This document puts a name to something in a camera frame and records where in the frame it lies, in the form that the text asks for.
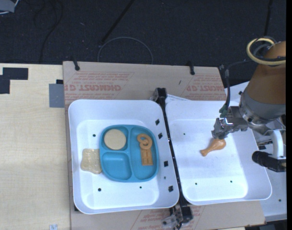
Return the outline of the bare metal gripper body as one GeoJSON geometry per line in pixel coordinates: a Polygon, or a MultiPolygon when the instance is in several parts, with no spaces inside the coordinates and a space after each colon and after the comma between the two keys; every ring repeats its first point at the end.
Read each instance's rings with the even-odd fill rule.
{"type": "Polygon", "coordinates": [[[262,119],[249,109],[239,106],[230,106],[223,118],[224,132],[247,131],[248,128],[257,132],[266,132],[267,120],[262,119]]]}

